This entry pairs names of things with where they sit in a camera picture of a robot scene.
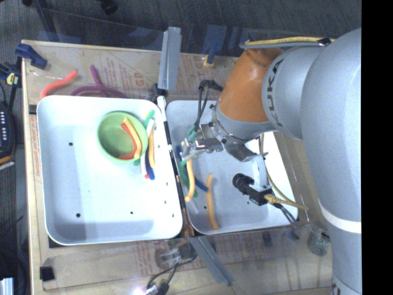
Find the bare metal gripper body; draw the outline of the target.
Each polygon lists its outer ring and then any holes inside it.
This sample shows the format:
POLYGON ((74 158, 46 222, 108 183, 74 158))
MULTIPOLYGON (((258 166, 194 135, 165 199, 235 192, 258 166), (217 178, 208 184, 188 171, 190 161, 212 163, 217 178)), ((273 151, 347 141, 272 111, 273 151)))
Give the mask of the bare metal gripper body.
POLYGON ((248 162, 257 156, 257 153, 250 150, 246 143, 246 140, 225 132, 220 125, 209 122, 199 126, 192 145, 197 151, 225 151, 240 162, 248 162))

